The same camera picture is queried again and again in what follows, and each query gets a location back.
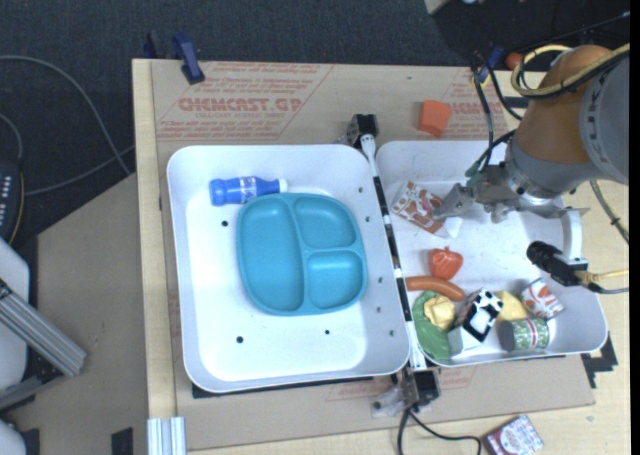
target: sausage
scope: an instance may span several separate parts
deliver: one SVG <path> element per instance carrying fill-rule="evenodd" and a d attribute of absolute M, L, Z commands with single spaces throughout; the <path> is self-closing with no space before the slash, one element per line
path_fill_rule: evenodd
<path fill-rule="evenodd" d="M 419 275 L 405 279 L 409 291 L 435 291 L 440 295 L 450 298 L 454 302 L 460 302 L 466 297 L 462 288 L 446 279 L 440 279 L 432 275 Z"/>

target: yellow toy food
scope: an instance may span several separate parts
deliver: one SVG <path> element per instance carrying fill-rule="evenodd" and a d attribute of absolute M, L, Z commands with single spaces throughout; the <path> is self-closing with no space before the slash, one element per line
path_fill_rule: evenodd
<path fill-rule="evenodd" d="M 446 331 L 453 323 L 456 308 L 450 298 L 436 295 L 424 303 L 424 314 L 433 325 Z"/>
<path fill-rule="evenodd" d="M 508 291 L 502 290 L 496 293 L 496 296 L 502 301 L 502 309 L 496 320 L 498 322 L 513 320 L 523 320 L 529 317 L 524 304 Z"/>

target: orange block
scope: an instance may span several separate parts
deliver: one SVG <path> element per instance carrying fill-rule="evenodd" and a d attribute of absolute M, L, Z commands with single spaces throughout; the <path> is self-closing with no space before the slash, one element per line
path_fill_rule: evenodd
<path fill-rule="evenodd" d="M 422 103 L 418 129 L 439 137 L 447 127 L 450 117 L 451 107 L 449 105 L 441 101 L 428 99 Z"/>

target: blue divided plate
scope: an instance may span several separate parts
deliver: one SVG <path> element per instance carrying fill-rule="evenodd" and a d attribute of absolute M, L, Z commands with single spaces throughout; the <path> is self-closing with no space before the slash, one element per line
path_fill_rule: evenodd
<path fill-rule="evenodd" d="M 367 283 L 358 226 L 336 199 L 317 194 L 256 197 L 238 216 L 242 283 L 253 303 L 276 315 L 344 309 Z"/>

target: blue clamp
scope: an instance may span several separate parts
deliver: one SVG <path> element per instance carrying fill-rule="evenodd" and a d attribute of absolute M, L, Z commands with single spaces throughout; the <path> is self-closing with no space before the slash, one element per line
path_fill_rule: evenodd
<path fill-rule="evenodd" d="M 173 36 L 173 48 L 179 58 L 184 61 L 182 72 L 191 85 L 204 81 L 204 73 L 198 65 L 193 41 L 184 32 L 178 32 Z"/>

